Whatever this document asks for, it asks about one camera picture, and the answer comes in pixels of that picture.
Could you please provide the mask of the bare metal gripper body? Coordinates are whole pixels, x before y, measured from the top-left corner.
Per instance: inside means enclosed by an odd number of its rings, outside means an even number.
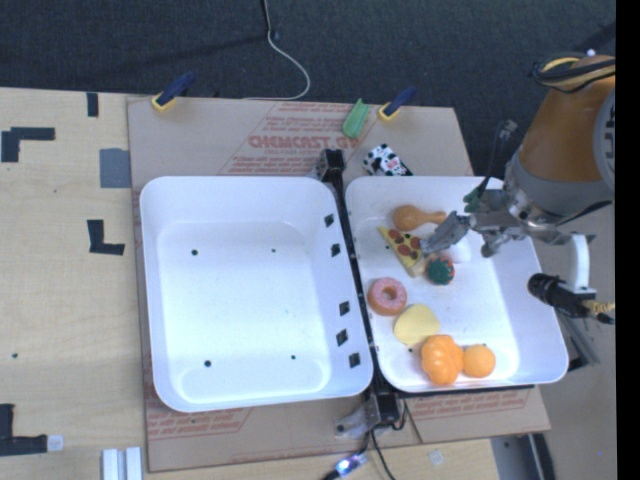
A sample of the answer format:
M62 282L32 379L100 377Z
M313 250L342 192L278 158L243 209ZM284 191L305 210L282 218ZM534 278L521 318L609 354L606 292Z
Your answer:
M522 236L553 240L561 216L538 207L521 189L482 189L467 195L467 214L471 228L489 243L505 242Z

